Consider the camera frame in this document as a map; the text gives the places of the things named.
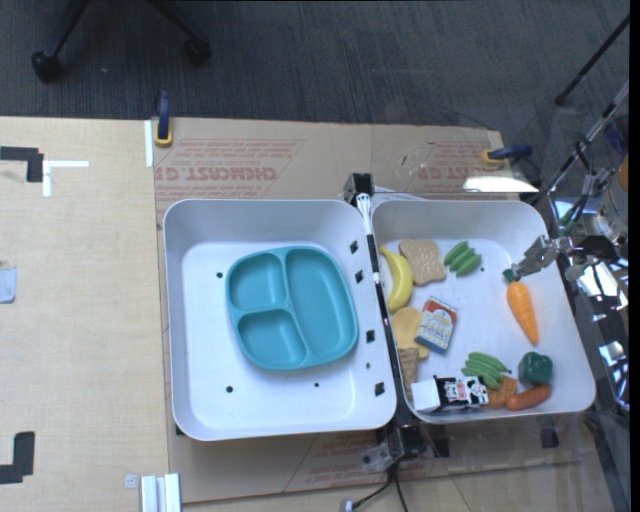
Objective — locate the tan bread slice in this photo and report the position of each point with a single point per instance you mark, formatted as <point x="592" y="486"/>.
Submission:
<point x="422" y="261"/>

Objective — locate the thin black and white rod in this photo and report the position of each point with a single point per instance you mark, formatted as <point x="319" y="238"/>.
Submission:
<point x="372" y="250"/>

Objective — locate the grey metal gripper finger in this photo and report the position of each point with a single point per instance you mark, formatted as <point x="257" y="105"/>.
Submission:
<point x="542" y="262"/>
<point x="536" y="250"/>

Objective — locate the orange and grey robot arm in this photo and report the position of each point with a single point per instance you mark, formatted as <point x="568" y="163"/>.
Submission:
<point x="624" y="172"/>

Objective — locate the orange sausage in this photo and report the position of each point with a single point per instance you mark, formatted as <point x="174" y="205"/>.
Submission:
<point x="529" y="397"/>

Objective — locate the yellow banana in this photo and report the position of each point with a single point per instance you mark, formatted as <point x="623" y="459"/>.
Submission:
<point x="401" y="282"/>

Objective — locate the orange waffle biscuit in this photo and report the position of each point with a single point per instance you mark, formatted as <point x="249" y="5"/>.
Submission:
<point x="502" y="395"/>

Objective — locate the white plastic tray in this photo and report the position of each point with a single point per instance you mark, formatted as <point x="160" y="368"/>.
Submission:
<point x="485" y="315"/>
<point x="280" y="405"/>

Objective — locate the brown cardboard board red print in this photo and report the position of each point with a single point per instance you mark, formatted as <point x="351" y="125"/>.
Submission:
<point x="240" y="165"/>

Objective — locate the teal divided plate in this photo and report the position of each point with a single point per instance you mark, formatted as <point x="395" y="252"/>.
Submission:
<point x="315" y="295"/>

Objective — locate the green pea pods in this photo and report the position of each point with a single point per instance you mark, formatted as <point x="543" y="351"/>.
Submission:
<point x="484" y="369"/>
<point x="462" y="258"/>

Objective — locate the white cow print milk carton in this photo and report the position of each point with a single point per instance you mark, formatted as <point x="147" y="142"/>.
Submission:
<point x="450" y="394"/>

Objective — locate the yellow ice cream cone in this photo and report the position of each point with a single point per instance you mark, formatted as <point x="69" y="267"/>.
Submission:
<point x="406" y="327"/>

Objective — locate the orange carrot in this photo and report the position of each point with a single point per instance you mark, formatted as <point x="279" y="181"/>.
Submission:
<point x="522" y="307"/>

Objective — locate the blue and orange small carton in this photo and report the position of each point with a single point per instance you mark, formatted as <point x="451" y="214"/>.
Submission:
<point x="436" y="325"/>

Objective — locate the green bell pepper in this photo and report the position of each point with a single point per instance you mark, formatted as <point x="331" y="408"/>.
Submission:
<point x="535" y="368"/>

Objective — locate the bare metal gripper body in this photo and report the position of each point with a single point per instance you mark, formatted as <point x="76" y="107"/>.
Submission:
<point x="597" y="245"/>

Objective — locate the black office chair base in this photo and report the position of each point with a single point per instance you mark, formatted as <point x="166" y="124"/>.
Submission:
<point x="65" y="35"/>

